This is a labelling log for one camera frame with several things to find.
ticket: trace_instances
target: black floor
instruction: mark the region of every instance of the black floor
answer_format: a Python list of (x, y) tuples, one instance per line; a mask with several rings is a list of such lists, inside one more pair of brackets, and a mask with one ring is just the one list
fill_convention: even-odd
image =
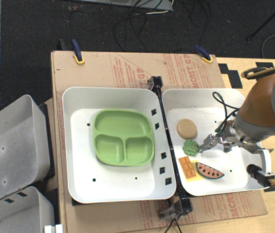
[(146, 16), (146, 10), (128, 10), (1, 0), (0, 109), (24, 94), (38, 104), (51, 98), (50, 53), (61, 38), (68, 50), (76, 38), (84, 51), (190, 53), (200, 45), (217, 57), (275, 59), (275, 17), (246, 41), (275, 12), (275, 0), (176, 0), (174, 12)]

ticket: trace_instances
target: watermelon slice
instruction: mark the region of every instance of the watermelon slice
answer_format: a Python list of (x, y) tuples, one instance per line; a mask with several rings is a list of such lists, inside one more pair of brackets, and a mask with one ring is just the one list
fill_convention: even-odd
[(196, 166), (197, 172), (204, 178), (207, 178), (210, 180), (216, 180), (224, 176), (224, 174), (221, 171), (218, 171), (203, 163), (196, 162), (195, 166)]

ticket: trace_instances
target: black pole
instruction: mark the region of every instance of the black pole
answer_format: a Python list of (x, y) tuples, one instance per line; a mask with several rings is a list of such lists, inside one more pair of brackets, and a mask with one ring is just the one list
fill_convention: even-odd
[(251, 41), (251, 39), (265, 26), (265, 25), (267, 25), (267, 23), (269, 22), (269, 21), (271, 21), (273, 18), (275, 17), (275, 12), (274, 12), (274, 14), (273, 15), (271, 15), (270, 16), (270, 18), (269, 19), (267, 19), (264, 23), (262, 23), (262, 25), (259, 27), (259, 28), (257, 28), (257, 30), (255, 31), (255, 32), (253, 32), (249, 37), (247, 37), (246, 38), (246, 40), (247, 40), (247, 42), (249, 43), (250, 41)]

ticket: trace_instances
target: green plate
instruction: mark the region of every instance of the green plate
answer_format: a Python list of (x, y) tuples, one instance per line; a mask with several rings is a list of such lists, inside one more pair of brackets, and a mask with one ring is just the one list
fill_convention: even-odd
[(94, 118), (93, 141), (97, 158), (112, 166), (141, 166), (154, 156), (150, 120), (131, 110), (107, 109)]

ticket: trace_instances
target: white plastic tub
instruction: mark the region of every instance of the white plastic tub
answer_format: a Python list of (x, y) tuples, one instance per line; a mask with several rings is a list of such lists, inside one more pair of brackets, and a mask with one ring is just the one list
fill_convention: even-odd
[(54, 225), (53, 207), (35, 187), (0, 200), (0, 233), (42, 233), (45, 225)]
[(225, 118), (223, 105), (217, 102), (212, 93), (219, 92), (226, 104), (240, 107), (244, 101), (242, 94), (235, 89), (171, 89), (162, 96), (167, 124), (171, 135), (178, 170), (184, 189), (194, 196), (204, 196), (220, 193), (241, 192), (264, 189), (255, 179), (251, 178), (246, 168), (249, 164), (262, 166), (260, 154), (251, 154), (243, 148), (233, 147), (225, 153), (223, 145), (190, 156), (191, 162), (201, 162), (209, 165), (225, 175), (217, 180), (186, 179), (178, 158), (186, 156), (182, 150), (185, 142), (177, 133), (177, 123), (181, 119), (190, 119), (197, 127), (197, 137), (194, 139), (199, 145)]
[[(143, 113), (154, 131), (155, 154), (143, 166), (100, 162), (93, 143), (93, 120), (103, 109)], [(160, 104), (146, 89), (73, 87), (63, 95), (68, 188), (80, 203), (161, 200), (176, 190)]]
[(0, 199), (43, 179), (49, 168), (45, 116), (24, 95), (0, 111)]

